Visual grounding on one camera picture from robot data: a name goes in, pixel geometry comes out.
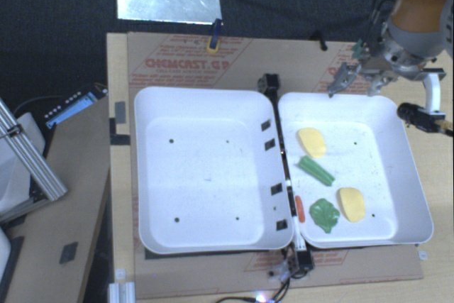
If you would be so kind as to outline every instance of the white tray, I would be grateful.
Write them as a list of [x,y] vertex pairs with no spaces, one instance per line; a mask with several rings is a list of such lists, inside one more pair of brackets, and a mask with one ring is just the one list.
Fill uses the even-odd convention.
[[[423,243],[433,223],[397,107],[385,97],[338,94],[285,94],[279,114],[295,196],[303,201],[306,221],[301,234],[313,246],[352,246]],[[333,185],[315,180],[297,166],[305,155],[297,131],[313,127],[326,142],[317,163],[335,178]],[[365,218],[349,222],[342,212],[330,233],[318,227],[309,207],[325,198],[342,211],[341,187],[359,189],[365,199]]]
[[166,254],[288,245],[292,218],[265,96],[150,87],[135,98],[135,124],[146,248]]

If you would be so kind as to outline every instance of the cardboard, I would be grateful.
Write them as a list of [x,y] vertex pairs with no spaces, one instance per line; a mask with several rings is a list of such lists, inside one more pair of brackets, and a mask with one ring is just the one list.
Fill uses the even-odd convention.
[[[125,38],[115,35],[115,48],[124,53]],[[116,96],[129,111],[131,187],[133,213],[133,280],[137,299],[198,294],[270,290],[280,286],[268,272],[282,262],[280,251],[212,253],[209,255],[154,255],[145,250],[138,236],[137,168],[133,100],[146,86],[254,89],[264,73],[278,73],[279,94],[290,91],[324,92],[342,61],[352,62],[351,44],[330,43],[326,52],[317,42],[221,38],[219,52],[206,49],[208,37],[130,33],[127,36],[128,87]],[[112,88],[125,90],[124,84]],[[363,93],[367,83],[357,79],[349,92]],[[423,277],[415,246],[319,250],[314,252],[315,269],[292,287],[343,285],[361,282],[413,280]]]

